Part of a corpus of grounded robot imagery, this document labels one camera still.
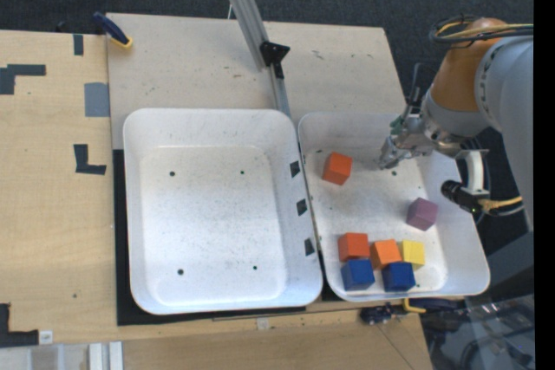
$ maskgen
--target orange-red cube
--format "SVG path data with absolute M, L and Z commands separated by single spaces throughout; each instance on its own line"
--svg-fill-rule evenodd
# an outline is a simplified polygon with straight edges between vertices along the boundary
M 343 185 L 350 176 L 353 159 L 341 153 L 332 152 L 323 166 L 322 179 Z
M 337 247 L 341 262 L 370 257 L 370 244 L 366 233 L 345 233 L 337 241 Z
M 370 245 L 370 260 L 374 269 L 383 269 L 390 263 L 402 261 L 401 251 L 394 239 L 375 241 Z

